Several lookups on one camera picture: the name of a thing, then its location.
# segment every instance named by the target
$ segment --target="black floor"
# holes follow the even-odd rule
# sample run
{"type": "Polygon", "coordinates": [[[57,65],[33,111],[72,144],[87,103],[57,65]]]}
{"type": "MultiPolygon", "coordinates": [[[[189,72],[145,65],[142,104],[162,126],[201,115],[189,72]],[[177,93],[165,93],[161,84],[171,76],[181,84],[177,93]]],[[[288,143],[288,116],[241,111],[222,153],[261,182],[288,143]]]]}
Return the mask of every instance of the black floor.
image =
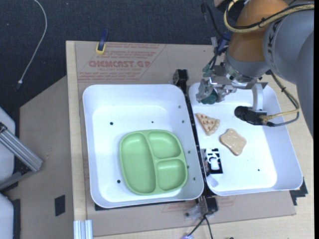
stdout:
{"type": "MultiPolygon", "coordinates": [[[[38,0],[47,32],[27,71],[45,27],[34,0],[0,0],[0,107],[12,115],[20,106],[66,75],[66,40],[209,44],[200,5],[204,0],[38,0]]],[[[225,31],[222,8],[211,7],[225,31]]]]}

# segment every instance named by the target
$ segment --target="toy bread slice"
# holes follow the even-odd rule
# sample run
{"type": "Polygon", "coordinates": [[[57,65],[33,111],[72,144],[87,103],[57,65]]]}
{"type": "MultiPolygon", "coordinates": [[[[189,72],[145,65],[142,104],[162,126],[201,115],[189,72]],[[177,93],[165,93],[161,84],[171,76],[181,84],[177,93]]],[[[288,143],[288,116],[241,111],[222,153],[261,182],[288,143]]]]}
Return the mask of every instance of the toy bread slice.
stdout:
{"type": "Polygon", "coordinates": [[[201,127],[206,135],[211,135],[216,132],[219,127],[219,119],[210,118],[204,114],[195,114],[201,127]]]}
{"type": "Polygon", "coordinates": [[[227,146],[236,156],[240,155],[247,141],[238,134],[234,129],[230,128],[220,137],[220,142],[227,146]]]}

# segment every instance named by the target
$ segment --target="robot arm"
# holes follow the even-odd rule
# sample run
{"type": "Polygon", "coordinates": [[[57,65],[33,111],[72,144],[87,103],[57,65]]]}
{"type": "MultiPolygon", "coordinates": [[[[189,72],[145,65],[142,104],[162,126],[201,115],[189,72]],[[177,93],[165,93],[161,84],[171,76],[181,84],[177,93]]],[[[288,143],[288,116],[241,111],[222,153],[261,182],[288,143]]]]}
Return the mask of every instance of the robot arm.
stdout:
{"type": "Polygon", "coordinates": [[[222,66],[215,66],[209,80],[201,82],[199,102],[214,102],[236,89],[252,89],[254,105],[236,109],[237,117],[251,124],[267,124],[262,110],[262,89],[257,80],[272,73],[296,84],[301,108],[313,136],[314,5],[288,6],[282,0],[246,0],[233,31],[222,66]]]}

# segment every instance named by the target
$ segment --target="green divided plate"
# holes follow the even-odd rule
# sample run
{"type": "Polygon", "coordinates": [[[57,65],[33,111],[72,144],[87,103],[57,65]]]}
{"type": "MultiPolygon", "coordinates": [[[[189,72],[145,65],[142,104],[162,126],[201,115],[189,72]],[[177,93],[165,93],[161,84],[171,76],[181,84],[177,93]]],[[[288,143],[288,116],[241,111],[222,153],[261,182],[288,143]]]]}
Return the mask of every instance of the green divided plate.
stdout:
{"type": "Polygon", "coordinates": [[[166,130],[128,133],[120,141],[120,162],[128,188],[153,195],[181,188],[187,165],[178,138],[166,130]]]}

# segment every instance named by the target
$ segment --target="wooden edge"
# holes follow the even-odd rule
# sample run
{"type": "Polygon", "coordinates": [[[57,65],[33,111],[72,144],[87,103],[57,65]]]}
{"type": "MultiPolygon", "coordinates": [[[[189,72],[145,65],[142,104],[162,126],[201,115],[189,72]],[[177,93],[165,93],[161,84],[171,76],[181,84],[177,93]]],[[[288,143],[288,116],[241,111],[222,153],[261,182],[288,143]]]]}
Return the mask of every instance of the wooden edge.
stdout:
{"type": "Polygon", "coordinates": [[[66,41],[66,63],[70,117],[73,212],[75,221],[84,221],[87,219],[87,211],[74,41],[66,41]]]}

